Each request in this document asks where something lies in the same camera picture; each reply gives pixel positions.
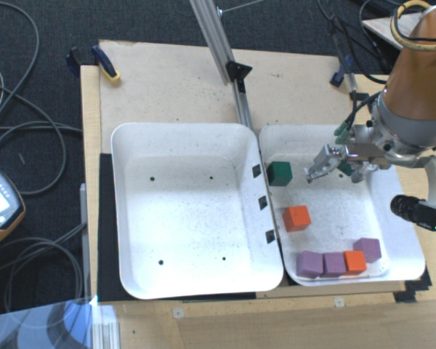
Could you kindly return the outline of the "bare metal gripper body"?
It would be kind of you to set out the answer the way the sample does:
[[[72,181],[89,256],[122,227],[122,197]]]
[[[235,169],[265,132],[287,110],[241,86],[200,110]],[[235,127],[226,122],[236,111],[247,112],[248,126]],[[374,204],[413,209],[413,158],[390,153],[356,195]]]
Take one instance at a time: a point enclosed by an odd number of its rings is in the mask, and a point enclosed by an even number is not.
[[[345,121],[344,160],[422,168],[428,161],[422,154],[436,147],[436,121],[374,115],[369,122],[354,124],[351,116]]]

